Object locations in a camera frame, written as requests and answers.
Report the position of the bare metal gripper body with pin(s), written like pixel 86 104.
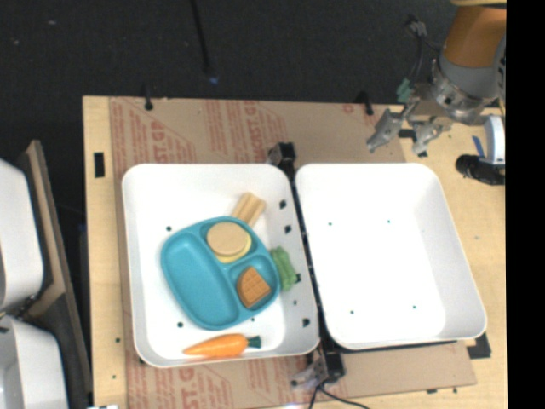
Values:
pixel 457 105

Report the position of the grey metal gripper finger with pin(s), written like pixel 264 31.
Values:
pixel 383 130
pixel 428 134

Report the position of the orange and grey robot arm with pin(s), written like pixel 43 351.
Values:
pixel 477 32

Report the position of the white plastic tray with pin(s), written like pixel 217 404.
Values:
pixel 383 262
pixel 149 211

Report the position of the brown cardboard board red print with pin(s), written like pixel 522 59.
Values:
pixel 238 126

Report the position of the thin black rod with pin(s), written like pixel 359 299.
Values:
pixel 307 254

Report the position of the beige bread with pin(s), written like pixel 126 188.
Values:
pixel 249 207

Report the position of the green lettuce toy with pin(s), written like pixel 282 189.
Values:
pixel 284 269

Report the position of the round tan biscuit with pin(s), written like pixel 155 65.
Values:
pixel 227 239

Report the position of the orange waffle slice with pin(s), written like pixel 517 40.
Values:
pixel 252 288

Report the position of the blue divided plate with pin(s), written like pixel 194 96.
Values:
pixel 191 275

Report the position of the orange carrot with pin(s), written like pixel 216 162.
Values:
pixel 221 346

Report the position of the black cylinder on white bracket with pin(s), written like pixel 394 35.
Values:
pixel 496 139

